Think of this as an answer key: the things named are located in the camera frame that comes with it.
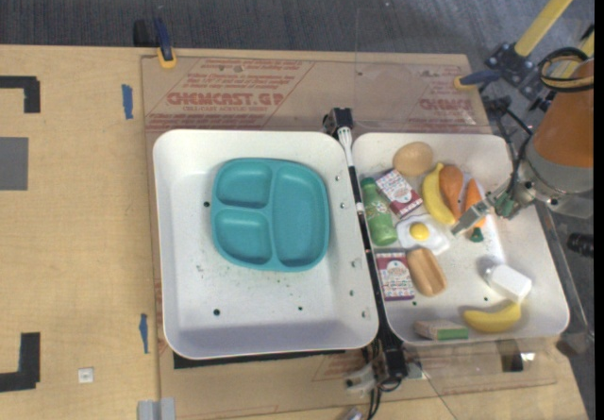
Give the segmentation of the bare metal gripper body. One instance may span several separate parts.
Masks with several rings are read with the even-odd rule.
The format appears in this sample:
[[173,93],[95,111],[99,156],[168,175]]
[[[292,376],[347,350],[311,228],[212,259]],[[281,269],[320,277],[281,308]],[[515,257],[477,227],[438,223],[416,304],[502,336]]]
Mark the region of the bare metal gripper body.
[[494,214],[513,218],[535,201],[547,201],[548,185],[537,176],[511,177],[494,192],[488,192],[486,200]]

